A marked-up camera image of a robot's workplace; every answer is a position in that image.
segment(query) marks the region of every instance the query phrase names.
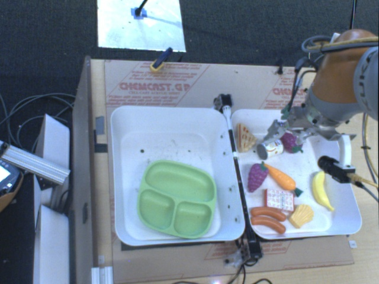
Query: toy hot dog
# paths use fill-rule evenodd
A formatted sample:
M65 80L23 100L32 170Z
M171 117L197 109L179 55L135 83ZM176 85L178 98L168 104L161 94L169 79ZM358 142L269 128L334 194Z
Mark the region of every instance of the toy hot dog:
M275 230L278 234L285 233L285 226L273 218L265 217L265 216L257 216L257 217L252 217L250 220L251 220L251 224L253 225L264 225Z
M287 218L279 209L273 207L254 207L250 210L250 213L253 217L257 217L258 215L267 215L281 222L285 221Z

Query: cable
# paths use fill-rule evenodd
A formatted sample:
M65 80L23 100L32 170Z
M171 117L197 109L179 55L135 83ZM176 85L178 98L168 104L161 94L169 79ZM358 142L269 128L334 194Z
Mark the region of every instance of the cable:
M356 173L347 173L346 174L352 181L356 181L356 182L363 182L363 183L366 183L366 184L369 184L373 187L376 187L378 188L378 185L372 181L369 181L369 180L366 180L364 178L362 178L361 176L358 176Z
M197 282L190 282L190 281L177 281L171 284L199 284Z
M242 284L244 284L245 279L246 279L245 262L241 264L241 266L238 268L238 271L236 272L236 274L227 282L227 284L232 284L239 277L242 270L243 270Z
M297 77L298 77L298 73L295 73L294 83L293 83L293 87L292 87L291 99L290 99L290 101L289 101L289 103L288 103L288 105L287 105L287 106L288 106L288 108L287 108L287 111L288 111L288 112L289 112L289 111L291 110L291 108L292 108L293 102L294 102L294 100L295 100L295 96L296 96L296 94L297 94L297 92L298 92L298 89L299 89L300 85L301 85L302 82L303 82L303 78L304 78L304 76L305 76L306 74L308 74L308 73L316 73L316 71L315 71L315 70L306 70L306 71L304 71L304 72L301 74L301 76L300 76L299 79L297 79Z
M10 119L13 117L17 112L28 106L29 104L33 103L36 100L39 99L52 99L55 101L58 101L60 103L63 103L66 105L66 108L60 111L55 117L59 117L62 113L64 113L68 109L73 108L73 103L68 102L66 99L60 98L70 98L70 99L75 99L75 96L67 94L67 93L48 93L46 95L35 95L35 96L29 96L23 100L20 100L18 103L15 104L15 106L12 108L12 110L9 112L9 114L6 114L5 118L0 122L0 125L3 123L6 123L7 126L7 132L8 132L8 142L11 143L13 142L16 146L22 148L22 144L20 143L20 130L25 126L27 123L30 121L36 119L36 117L32 117L26 122L24 122L18 129L16 137L13 136L12 130L11 130L11 123Z
M378 203L379 203L379 199L378 199L378 197L376 197L375 195L374 195L374 193L371 191L371 190L369 190L366 186L364 186L363 184L362 184L362 182L359 182L359 181L355 181L354 182L354 185L356 186L356 187L359 187L359 188L362 188L363 190L365 190L366 192L368 192Z
M62 115L65 111L67 111L69 109L69 107L65 107L63 110L61 110L60 112L58 112L55 116L52 116L53 119L55 120L58 120L64 124L67 124L68 121L63 119L63 118L60 118L59 116ZM44 115L39 115L39 116L35 116L35 117L32 117L32 118L29 118L28 120L26 120L24 123L22 123L19 127L18 127L18 130L17 130L17 134L16 134L16 141L17 141L17 144L19 146L19 148L21 149L25 149L23 147L23 145L21 144L20 142L20 134L21 134L21 130L22 128L28 124L29 122L33 121L33 120L37 120L37 119L41 119L41 118L44 118ZM37 142L38 142L38 137L36 138L32 148L31 148L31 152L34 153L35 152L35 149L36 149L36 146L37 146Z
M319 55L317 58L315 58L315 59L313 60L313 63L315 63L315 64L318 65L318 63L320 62L320 60L321 60L322 58L324 58L324 57L325 57L324 54Z
M353 0L353 7L351 10L351 19L350 19L350 26L349 26L350 30L354 28L356 2L357 2L357 0Z
M266 281L267 283L272 284L272 282L269 279L266 279L266 278L265 279L260 279L260 280L258 280L256 282L252 283L252 284L258 284L258 283L261 283L262 281Z
M5 118L8 118L8 111L7 111L7 106L5 105L5 102L4 102L4 99L0 93L0 101L1 101L1 105L3 107L3 110L4 110L4 115L5 115ZM9 130L8 130L8 127L7 127L7 139L8 139L8 144L11 142L11 137L9 136Z
M258 263L257 259L249 259L246 261L245 266L252 267L252 266L256 265L257 263Z
M366 113L363 114L362 119L362 148L364 151L364 156L366 159L367 168L370 171L370 175L372 177L372 180L377 183L377 180L375 178L378 177L378 171L375 169L375 166L371 160L371 157L368 153L369 147L367 146L367 122L368 122L368 115Z
M60 208L61 204L62 204L62 201L63 201L63 197L68 194L70 192L70 189L67 189L65 190L61 195L60 195L60 199L59 199L59 205L58 207Z
M333 51L354 49L354 48L359 48L359 47L378 46L378 37L359 38L359 39L348 40L348 41L333 42L333 43L327 43L327 44L316 45L316 46L308 46L309 42L314 42L314 40L320 41L321 39L322 40L326 39L326 36L317 35L317 36L310 37L301 44L301 49L306 53L316 53L316 52L318 53L329 52L330 53Z

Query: green divided plate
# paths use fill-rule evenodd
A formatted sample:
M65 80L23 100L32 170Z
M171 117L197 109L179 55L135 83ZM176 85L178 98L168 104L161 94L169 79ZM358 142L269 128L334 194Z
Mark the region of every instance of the green divided plate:
M158 160L145 170L137 211L148 227L182 238L198 238L210 228L216 184L196 167Z

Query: toy banana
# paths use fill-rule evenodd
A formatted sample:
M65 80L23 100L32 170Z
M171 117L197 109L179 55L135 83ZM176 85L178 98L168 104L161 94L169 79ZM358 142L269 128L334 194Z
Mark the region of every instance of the toy banana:
M325 192L325 172L318 172L313 177L312 191L313 196L318 204L323 205L326 208L329 208L331 211L334 211L334 207L331 206L329 198L327 197Z

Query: orange object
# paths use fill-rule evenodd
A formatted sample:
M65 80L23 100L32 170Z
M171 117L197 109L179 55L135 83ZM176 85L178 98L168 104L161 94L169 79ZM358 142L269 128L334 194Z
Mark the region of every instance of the orange object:
M267 227L275 230L278 234L284 234L285 233L285 226L273 218L258 216L258 217L250 218L250 221L251 221L251 224L253 224L253 225L267 226Z
M375 37L365 30L348 30L342 33L335 43ZM356 103L354 92L354 71L368 47L347 49L325 54L312 83L312 91L320 100L341 104Z
M250 210L250 213L253 217L257 217L258 215L267 215L281 222L287 219L285 214L283 214L279 209L273 207L254 207Z
M268 174L286 191L294 191L296 196L300 196L303 192L299 188L296 188L296 182L289 175L281 170L274 168L266 163L264 165L268 168Z

